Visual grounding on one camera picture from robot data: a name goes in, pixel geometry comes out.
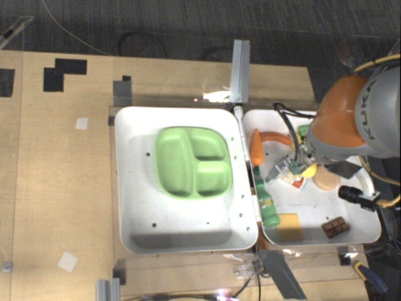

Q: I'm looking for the green divided plate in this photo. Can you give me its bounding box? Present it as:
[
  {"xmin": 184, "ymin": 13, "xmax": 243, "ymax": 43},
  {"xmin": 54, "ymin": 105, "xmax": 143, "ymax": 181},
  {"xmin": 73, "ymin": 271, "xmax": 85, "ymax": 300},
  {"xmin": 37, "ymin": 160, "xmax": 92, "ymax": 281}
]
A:
[{"xmin": 154, "ymin": 126, "xmax": 234, "ymax": 199}]

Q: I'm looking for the white plastic tray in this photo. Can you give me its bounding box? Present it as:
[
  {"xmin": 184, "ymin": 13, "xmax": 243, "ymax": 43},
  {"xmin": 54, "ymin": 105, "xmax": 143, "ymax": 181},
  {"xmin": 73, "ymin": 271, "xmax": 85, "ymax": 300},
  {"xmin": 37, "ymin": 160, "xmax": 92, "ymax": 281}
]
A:
[
  {"xmin": 242, "ymin": 108, "xmax": 383, "ymax": 248},
  {"xmin": 113, "ymin": 105, "xmax": 259, "ymax": 256}
]

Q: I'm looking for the green plastic bottle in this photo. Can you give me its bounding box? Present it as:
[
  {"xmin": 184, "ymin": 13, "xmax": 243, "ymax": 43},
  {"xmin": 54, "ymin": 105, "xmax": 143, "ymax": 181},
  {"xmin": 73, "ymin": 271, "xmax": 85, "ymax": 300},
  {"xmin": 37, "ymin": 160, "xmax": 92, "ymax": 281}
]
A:
[{"xmin": 253, "ymin": 166, "xmax": 281, "ymax": 230}]

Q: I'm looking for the beige round biscuit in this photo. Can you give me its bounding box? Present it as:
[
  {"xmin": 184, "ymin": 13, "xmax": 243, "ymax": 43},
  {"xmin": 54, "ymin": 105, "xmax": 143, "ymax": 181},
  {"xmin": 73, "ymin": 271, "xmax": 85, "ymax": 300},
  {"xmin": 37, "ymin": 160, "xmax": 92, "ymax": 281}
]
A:
[{"xmin": 313, "ymin": 164, "xmax": 341, "ymax": 191}]

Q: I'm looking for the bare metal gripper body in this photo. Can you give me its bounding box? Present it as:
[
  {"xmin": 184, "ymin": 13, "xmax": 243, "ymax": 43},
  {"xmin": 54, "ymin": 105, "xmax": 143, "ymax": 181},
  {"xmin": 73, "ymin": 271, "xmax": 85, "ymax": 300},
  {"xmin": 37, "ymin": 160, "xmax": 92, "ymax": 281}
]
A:
[{"xmin": 281, "ymin": 149, "xmax": 315, "ymax": 176}]

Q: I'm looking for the white and red carton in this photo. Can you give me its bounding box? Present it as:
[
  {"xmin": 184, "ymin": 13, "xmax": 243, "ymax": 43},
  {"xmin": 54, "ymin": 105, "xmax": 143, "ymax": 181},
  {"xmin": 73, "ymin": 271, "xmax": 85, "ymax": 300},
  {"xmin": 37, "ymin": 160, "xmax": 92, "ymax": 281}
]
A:
[{"xmin": 276, "ymin": 167, "xmax": 308, "ymax": 191}]

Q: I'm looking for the thin black and white rod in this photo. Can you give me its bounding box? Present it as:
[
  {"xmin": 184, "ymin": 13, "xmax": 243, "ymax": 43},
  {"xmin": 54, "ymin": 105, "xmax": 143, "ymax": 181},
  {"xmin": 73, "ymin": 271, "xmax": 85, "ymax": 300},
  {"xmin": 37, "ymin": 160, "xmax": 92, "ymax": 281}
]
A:
[{"xmin": 233, "ymin": 104, "xmax": 261, "ymax": 228}]

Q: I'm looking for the orange carrot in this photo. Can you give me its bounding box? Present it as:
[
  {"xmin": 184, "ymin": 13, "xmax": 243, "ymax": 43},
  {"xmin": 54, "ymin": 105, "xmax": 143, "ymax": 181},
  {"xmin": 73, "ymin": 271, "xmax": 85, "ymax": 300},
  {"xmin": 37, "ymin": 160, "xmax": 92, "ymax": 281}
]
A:
[{"xmin": 249, "ymin": 129, "xmax": 264, "ymax": 167}]

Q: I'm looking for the orange sausage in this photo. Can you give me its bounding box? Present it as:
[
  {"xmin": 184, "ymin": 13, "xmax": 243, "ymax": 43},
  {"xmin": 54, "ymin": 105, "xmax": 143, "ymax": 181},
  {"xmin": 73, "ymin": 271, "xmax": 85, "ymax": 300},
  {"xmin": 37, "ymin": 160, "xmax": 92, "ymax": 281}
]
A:
[{"xmin": 259, "ymin": 131, "xmax": 294, "ymax": 147}]

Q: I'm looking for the black cylinder on white bracket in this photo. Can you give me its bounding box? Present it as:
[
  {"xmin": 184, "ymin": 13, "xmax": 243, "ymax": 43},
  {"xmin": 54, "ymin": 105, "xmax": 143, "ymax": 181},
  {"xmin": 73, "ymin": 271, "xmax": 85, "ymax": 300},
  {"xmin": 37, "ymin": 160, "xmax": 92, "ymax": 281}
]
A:
[{"xmin": 337, "ymin": 164, "xmax": 382, "ymax": 213}]

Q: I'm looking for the yellow block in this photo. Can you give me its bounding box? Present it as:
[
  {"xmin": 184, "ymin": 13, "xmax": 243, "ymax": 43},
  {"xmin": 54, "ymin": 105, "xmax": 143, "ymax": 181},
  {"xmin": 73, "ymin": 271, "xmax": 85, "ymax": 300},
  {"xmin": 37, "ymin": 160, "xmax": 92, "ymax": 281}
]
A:
[{"xmin": 276, "ymin": 213, "xmax": 305, "ymax": 242}]

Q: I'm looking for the brown chocolate bar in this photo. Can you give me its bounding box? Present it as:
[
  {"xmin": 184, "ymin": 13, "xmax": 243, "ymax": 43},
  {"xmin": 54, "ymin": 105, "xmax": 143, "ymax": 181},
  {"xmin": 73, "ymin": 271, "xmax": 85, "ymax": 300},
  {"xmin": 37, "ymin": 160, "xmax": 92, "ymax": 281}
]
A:
[{"xmin": 321, "ymin": 216, "xmax": 351, "ymax": 240}]

